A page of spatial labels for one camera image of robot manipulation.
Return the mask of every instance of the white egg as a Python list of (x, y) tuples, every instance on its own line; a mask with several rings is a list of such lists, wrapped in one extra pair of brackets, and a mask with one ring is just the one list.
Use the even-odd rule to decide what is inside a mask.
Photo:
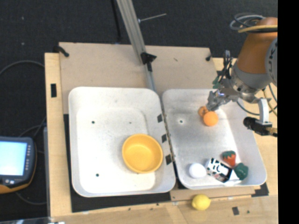
[(193, 163), (189, 167), (189, 174), (192, 178), (202, 178), (206, 176), (206, 168), (200, 163)]

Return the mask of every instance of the screen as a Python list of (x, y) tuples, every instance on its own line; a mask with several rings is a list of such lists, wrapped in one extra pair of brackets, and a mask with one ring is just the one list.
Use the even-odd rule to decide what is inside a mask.
[(27, 143), (0, 141), (0, 175), (22, 176)]

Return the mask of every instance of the orange ball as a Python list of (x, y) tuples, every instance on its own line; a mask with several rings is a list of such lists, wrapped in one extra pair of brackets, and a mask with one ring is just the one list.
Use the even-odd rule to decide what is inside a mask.
[(204, 117), (205, 113), (207, 113), (209, 110), (207, 109), (207, 107), (205, 106), (202, 106), (199, 108), (198, 110), (198, 114), (201, 116), (201, 117)]
[(218, 115), (214, 111), (208, 111), (203, 117), (207, 126), (214, 126), (218, 123)]

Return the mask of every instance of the yellow bowl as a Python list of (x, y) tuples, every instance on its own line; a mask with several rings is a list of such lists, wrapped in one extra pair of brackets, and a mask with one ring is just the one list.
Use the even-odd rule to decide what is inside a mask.
[(122, 146), (122, 157), (129, 169), (145, 174), (156, 171), (162, 164), (163, 151), (160, 144), (146, 134), (134, 134)]

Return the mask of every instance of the wooden table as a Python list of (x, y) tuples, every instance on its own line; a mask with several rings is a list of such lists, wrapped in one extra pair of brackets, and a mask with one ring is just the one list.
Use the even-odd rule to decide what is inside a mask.
[[(50, 187), (50, 217), (53, 222), (64, 221), (66, 223), (278, 223), (278, 161), (277, 161), (277, 138), (270, 136), (255, 135), (264, 165), (267, 170), (268, 196), (251, 197), (260, 187), (240, 187), (230, 189), (205, 189), (205, 190), (181, 190), (174, 188), (171, 191), (171, 201), (144, 205), (133, 205), (125, 207), (114, 207), (108, 209), (91, 210), (73, 213), (71, 210), (70, 184), (68, 178), (67, 153), (65, 145), (63, 114), (67, 113), (66, 99), (72, 88), (72, 82), (66, 79), (76, 79), (88, 76), (85, 72), (89, 65), (97, 67), (100, 65), (107, 70), (118, 63), (136, 63), (133, 50), (129, 45), (105, 45), (105, 44), (74, 44), (63, 42), (60, 45), (67, 51), (71, 51), (71, 60), (67, 60), (62, 54), (45, 54), (45, 75), (46, 75), (46, 97), (47, 97), (47, 125), (48, 125), (48, 147), (49, 147), (49, 187)], [(117, 55), (110, 54), (110, 51), (117, 49)], [(175, 88), (196, 88), (195, 78), (202, 78), (201, 88), (210, 88), (212, 80), (216, 76), (215, 68), (222, 68), (222, 59), (214, 58), (201, 61), (209, 56), (208, 48), (180, 48), (180, 47), (156, 47), (148, 46), (147, 50), (158, 58), (153, 62), (155, 84), (157, 93), (163, 92), (167, 84), (174, 85), (173, 74), (163, 76), (162, 71), (167, 71), (171, 66), (176, 66), (176, 75), (180, 76), (185, 70), (189, 83), (180, 83)], [(83, 64), (84, 69), (70, 74), (74, 70), (75, 63)], [(198, 63), (210, 64), (209, 67), (196, 67)], [(136, 76), (140, 76), (143, 68), (135, 67)], [(123, 78), (122, 81), (114, 81), (108, 86), (120, 86), (124, 82), (125, 87), (134, 86), (129, 84), (130, 79)], [(146, 83), (139, 80), (140, 86)], [(53, 94), (53, 87), (56, 87), (56, 94)], [(252, 112), (258, 112), (257, 105), (245, 104), (245, 107)], [(270, 121), (277, 127), (277, 117), (271, 113)], [(211, 199), (211, 205), (206, 211), (197, 211), (191, 207), (191, 199), (195, 194), (204, 193)]]

